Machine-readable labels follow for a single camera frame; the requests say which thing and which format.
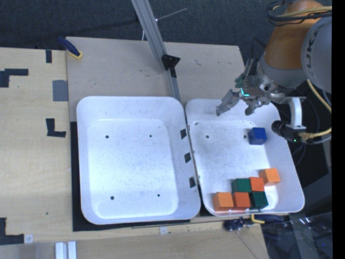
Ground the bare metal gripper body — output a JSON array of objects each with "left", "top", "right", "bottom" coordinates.
[{"left": 238, "top": 70, "right": 294, "bottom": 104}]

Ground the blue cube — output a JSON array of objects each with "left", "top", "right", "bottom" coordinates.
[{"left": 247, "top": 127, "right": 268, "bottom": 146}]

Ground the white plastic tray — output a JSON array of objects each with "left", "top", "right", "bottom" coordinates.
[
  {"left": 76, "top": 96, "right": 202, "bottom": 226},
  {"left": 185, "top": 98, "right": 306, "bottom": 217}
]

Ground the orange cube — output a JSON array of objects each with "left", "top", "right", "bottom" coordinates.
[
  {"left": 258, "top": 168, "right": 281, "bottom": 186},
  {"left": 232, "top": 192, "right": 252, "bottom": 210},
  {"left": 249, "top": 176, "right": 266, "bottom": 193},
  {"left": 212, "top": 192, "right": 234, "bottom": 213}
]

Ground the green cube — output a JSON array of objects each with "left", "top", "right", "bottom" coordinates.
[
  {"left": 250, "top": 190, "right": 270, "bottom": 210},
  {"left": 231, "top": 178, "right": 253, "bottom": 194}
]

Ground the pale wood board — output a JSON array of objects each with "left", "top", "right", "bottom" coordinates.
[{"left": 65, "top": 36, "right": 291, "bottom": 230}]

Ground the black cylinder on white bracket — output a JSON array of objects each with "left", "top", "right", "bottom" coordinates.
[{"left": 271, "top": 97, "right": 308, "bottom": 143}]

